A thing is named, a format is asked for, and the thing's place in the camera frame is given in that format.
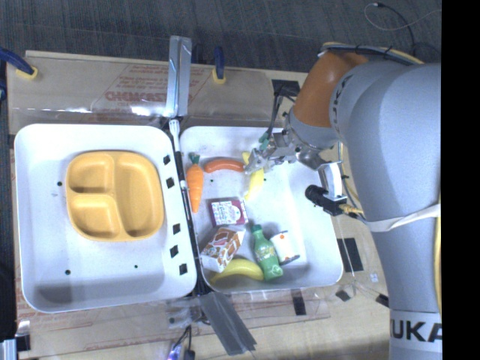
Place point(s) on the orange toy carrot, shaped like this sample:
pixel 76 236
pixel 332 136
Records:
pixel 195 186

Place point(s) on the yellow banana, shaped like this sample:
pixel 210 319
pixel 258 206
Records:
pixel 240 270
pixel 255 184

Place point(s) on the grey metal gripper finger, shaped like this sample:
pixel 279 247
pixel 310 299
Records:
pixel 252 159
pixel 267 165

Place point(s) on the purple carton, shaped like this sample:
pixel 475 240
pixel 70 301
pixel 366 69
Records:
pixel 228 212

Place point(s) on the white can orange print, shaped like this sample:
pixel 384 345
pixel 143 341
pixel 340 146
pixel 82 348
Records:
pixel 285 246

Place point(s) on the black cylinder on white bracket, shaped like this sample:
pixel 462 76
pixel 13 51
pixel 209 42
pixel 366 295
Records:
pixel 330 189

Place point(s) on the white plastic tray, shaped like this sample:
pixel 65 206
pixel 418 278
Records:
pixel 300 216
pixel 105 276

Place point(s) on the green plastic bottle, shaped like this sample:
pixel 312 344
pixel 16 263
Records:
pixel 267 255

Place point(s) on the orange divided plate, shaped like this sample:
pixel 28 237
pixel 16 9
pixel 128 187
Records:
pixel 112 197

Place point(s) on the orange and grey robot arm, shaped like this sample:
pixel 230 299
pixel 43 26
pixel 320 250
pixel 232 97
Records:
pixel 390 156

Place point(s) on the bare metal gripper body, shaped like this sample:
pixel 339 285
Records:
pixel 285 148

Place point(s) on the brown cardboard board red print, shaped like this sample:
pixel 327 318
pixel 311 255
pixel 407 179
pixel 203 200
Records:
pixel 112 84

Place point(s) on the orange and white carton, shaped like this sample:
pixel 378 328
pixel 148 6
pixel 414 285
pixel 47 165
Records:
pixel 222 249

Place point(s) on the orange toy sausage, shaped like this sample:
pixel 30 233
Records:
pixel 223 165

